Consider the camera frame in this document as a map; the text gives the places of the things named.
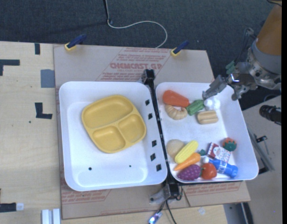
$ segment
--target yellow plate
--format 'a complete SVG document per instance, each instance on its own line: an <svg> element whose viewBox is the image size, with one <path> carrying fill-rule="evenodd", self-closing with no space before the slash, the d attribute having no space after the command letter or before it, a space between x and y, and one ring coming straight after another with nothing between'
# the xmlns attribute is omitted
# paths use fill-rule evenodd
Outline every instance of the yellow plate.
<svg viewBox="0 0 287 224"><path fill-rule="evenodd" d="M86 106L82 123L91 140L105 153L122 151L146 135L142 116L122 95L109 96Z"/></svg>

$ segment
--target strawberry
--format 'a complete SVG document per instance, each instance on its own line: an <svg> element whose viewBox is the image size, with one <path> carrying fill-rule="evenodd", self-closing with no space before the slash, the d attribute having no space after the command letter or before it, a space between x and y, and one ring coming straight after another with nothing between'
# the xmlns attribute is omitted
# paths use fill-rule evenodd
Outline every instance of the strawberry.
<svg viewBox="0 0 287 224"><path fill-rule="evenodd" d="M181 170L177 177L182 180L193 181L201 175L201 168L197 164L192 164L187 168Z"/></svg>

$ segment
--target cardboard box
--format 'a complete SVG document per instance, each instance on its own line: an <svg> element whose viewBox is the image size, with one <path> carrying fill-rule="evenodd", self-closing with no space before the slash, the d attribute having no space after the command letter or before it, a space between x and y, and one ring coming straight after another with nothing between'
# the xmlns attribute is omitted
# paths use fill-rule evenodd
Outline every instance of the cardboard box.
<svg viewBox="0 0 287 224"><path fill-rule="evenodd" d="M64 178L58 90L68 81L136 82L145 69L155 71L155 86L162 82L210 83L213 74L206 51L183 50L173 57L169 49L77 46L68 52L63 45L55 45L54 63L62 218L158 210L160 204L151 203L149 197L162 189L161 184L84 192L68 187ZM172 209L250 200L244 181L186 185L183 190L183 198L170 203Z"/></svg>

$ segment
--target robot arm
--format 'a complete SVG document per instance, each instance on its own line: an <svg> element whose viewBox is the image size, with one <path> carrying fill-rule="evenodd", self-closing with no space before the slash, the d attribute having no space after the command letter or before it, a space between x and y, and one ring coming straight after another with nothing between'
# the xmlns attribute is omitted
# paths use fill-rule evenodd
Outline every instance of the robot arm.
<svg viewBox="0 0 287 224"><path fill-rule="evenodd" d="M236 60L227 66L228 77L220 75L203 92L203 99L207 99L221 92L227 85L234 89L233 100L241 98L248 90L255 90L258 86L270 90L281 89L281 25L282 1L267 0L274 3L260 33L253 41L245 62ZM245 37L253 36L253 30L247 29Z"/></svg>

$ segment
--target blue bottle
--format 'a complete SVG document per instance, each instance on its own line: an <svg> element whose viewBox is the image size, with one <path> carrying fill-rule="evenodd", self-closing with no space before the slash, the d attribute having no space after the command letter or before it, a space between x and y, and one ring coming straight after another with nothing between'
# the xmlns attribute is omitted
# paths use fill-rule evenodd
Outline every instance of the blue bottle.
<svg viewBox="0 0 287 224"><path fill-rule="evenodd" d="M225 174L228 175L230 177L236 177L237 173L238 173L238 167L235 165L230 165L222 160L219 159L210 159L208 157L206 157L204 159L204 162L209 162L212 163L215 167L218 173L220 174Z"/></svg>

